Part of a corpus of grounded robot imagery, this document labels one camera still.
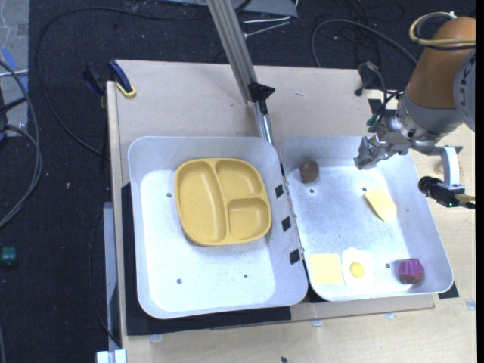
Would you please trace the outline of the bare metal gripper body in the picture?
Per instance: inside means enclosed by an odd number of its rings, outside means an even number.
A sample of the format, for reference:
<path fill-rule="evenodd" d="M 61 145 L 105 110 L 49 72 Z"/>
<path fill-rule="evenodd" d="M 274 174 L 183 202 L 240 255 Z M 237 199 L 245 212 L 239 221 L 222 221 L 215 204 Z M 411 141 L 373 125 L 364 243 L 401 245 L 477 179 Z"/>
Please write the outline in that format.
<path fill-rule="evenodd" d="M 373 145 L 380 154 L 407 154 L 409 151 L 410 142 L 395 121 L 394 116 L 385 116 L 374 133 Z"/>

